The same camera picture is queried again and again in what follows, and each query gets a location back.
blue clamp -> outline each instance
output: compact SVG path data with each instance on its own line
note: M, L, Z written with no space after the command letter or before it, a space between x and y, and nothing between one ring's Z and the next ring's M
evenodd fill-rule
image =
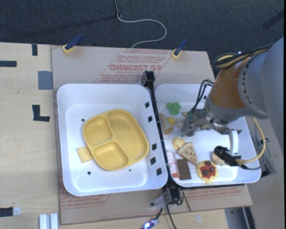
M182 43L179 45L178 48L176 48L173 52L172 52L172 57L173 58L178 58L180 56L181 50L184 50L187 48L187 39L184 39L182 41Z
M80 34L74 37L68 44L62 47L64 52L71 52L75 45L78 45L84 39L84 35Z

cardboard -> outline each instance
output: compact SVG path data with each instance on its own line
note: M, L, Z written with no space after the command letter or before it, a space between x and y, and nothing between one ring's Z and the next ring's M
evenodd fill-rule
M59 171L61 224L151 216L158 210L150 201L161 189L76 197L62 183L60 140L57 116L57 90L68 83L140 83L144 71L154 71L155 88L164 83L201 83L214 80L206 52L182 51L179 58L171 50L75 47L64 53L61 46L51 49L55 132ZM246 185L184 190L186 203L171 213L184 213L252 204Z

robotic hand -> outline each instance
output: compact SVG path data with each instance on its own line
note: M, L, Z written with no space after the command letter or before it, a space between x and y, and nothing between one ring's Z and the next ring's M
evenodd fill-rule
M181 135L191 136L204 129L229 134L227 124L239 117L251 116L254 121L269 118L284 152L284 38L246 53L222 55L212 65L221 71L214 84L206 80L201 85L201 89L206 84L213 87L203 110L196 109L202 97L198 96L195 106L187 112ZM219 155L222 149L214 152Z

white cable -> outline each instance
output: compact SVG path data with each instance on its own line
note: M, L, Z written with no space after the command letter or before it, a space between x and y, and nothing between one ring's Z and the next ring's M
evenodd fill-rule
M153 20L153 19L143 19L143 20L137 20L137 21L125 21L125 20L122 20L120 17L119 17L119 10L118 10L118 5L116 3L116 0L114 0L114 4L115 4L115 9L116 9L116 12L117 12L117 18L119 21L121 22L124 22L124 23L137 23L137 22L142 22L142 21L153 21L153 22L156 22L158 24L160 24L164 30L165 30L165 33L164 33L164 36L159 38L159 39L156 39L156 40L148 40L148 41L141 41L141 42L137 42L135 43L131 48L134 48L136 45L140 44L140 43L145 43L145 42L157 42L157 41L160 41L162 40L164 37L166 37L166 34L167 34L167 30L166 30L166 27L159 21L156 21L156 20Z

green clover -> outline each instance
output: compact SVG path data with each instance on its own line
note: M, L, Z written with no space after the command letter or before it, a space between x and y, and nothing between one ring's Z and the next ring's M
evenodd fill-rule
M179 103L167 103L166 108L170 110L171 115L177 115L179 114L179 110L181 109L181 106Z

